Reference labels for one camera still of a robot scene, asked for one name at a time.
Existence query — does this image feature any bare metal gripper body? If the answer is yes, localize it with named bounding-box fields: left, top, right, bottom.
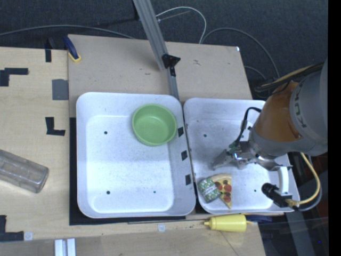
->
left=231, top=140, right=293, bottom=172

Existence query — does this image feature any white plastic tray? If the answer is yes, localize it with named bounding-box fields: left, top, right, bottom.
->
left=76, top=91, right=197, bottom=219
left=183, top=97, right=301, bottom=215

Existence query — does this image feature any toy pizza slice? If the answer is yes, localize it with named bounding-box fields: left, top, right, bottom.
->
left=210, top=173, right=233, bottom=210

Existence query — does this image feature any green and white packet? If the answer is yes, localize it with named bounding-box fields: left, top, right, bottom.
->
left=197, top=177, right=222, bottom=204

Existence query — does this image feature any yellow squeeze bottle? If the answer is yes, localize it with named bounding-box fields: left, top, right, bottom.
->
left=204, top=214, right=254, bottom=233

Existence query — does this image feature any green bowl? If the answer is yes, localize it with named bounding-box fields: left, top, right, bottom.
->
left=132, top=103, right=178, bottom=147

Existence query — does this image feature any pale wood board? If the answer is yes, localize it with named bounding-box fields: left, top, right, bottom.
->
left=68, top=34, right=268, bottom=241

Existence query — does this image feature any clear plastic bottle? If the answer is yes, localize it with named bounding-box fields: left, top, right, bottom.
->
left=0, top=149, right=50, bottom=194

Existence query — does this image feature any black cylinder on white bracket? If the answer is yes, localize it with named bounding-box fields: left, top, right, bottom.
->
left=261, top=165, right=294, bottom=208

